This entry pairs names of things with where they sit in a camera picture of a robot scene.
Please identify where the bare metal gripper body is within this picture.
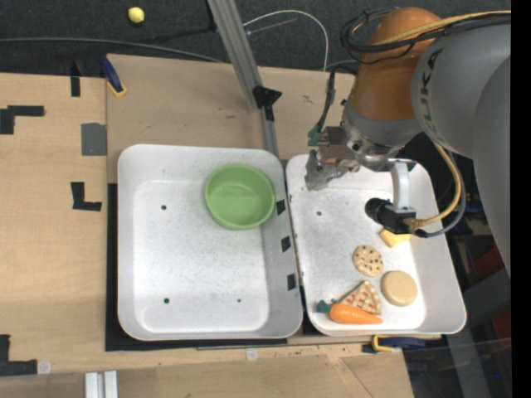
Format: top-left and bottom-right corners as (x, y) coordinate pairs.
(316, 125), (402, 171)

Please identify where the white plastic tray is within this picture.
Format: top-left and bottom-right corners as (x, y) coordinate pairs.
(116, 143), (304, 342)
(285, 153), (468, 338)

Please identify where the green bowl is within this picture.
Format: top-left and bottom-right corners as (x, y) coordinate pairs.
(203, 163), (277, 231)

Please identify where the yellow cracker piece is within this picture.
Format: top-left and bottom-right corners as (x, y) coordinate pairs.
(378, 228), (412, 249)

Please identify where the chocolate chip biscuit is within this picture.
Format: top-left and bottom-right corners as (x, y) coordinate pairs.
(352, 244), (385, 279)

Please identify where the pizza slice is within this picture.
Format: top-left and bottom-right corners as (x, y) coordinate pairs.
(337, 279), (383, 316)

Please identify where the beige round bread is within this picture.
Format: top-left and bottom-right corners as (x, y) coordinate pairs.
(380, 269), (419, 308)

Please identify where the orange carrot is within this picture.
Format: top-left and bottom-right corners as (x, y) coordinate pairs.
(316, 299), (384, 326)

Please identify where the black cylinder on white bracket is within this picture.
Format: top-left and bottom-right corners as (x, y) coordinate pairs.
(364, 159), (417, 235)

